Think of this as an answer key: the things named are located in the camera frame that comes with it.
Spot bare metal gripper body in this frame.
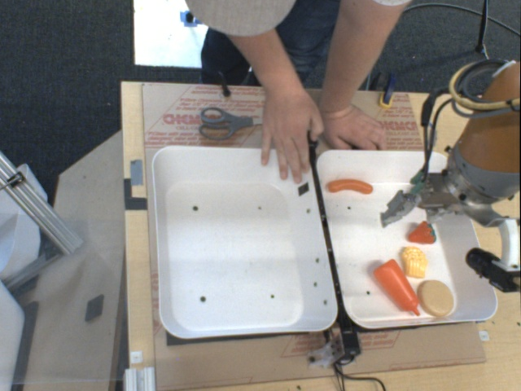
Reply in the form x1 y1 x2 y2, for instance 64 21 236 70
414 172 506 227

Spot person's left hand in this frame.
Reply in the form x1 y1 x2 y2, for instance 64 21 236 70
320 103 387 152

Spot person's right hand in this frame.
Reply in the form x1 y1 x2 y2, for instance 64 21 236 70
260 87 325 185

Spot red strawberry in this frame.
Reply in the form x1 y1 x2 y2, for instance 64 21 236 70
408 220 437 244

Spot white plastic tray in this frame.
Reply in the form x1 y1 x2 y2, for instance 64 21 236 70
315 148 499 330
151 144 339 340

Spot yellow french fries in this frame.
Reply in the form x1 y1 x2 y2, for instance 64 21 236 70
401 246 428 279

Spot orange sausage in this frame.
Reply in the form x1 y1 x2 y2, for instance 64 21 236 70
326 178 374 196

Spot orange squeeze bottle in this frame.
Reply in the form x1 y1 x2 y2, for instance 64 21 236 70
373 258 422 317

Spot thin black rod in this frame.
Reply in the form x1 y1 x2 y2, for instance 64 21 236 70
307 130 352 369

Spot tan round biscuit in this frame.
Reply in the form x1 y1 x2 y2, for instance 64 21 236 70
416 279 455 318

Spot grey scissors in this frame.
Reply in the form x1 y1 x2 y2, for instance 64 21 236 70
198 107 264 141

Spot brown cardboard board red print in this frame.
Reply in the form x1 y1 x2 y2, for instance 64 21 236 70
140 81 488 391

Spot person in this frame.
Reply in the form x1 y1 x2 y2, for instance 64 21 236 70
181 0 444 88

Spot black cylinder on white bracket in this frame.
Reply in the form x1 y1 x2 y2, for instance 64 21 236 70
465 217 521 293

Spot black block with wires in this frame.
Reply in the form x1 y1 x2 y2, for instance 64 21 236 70
339 325 362 358

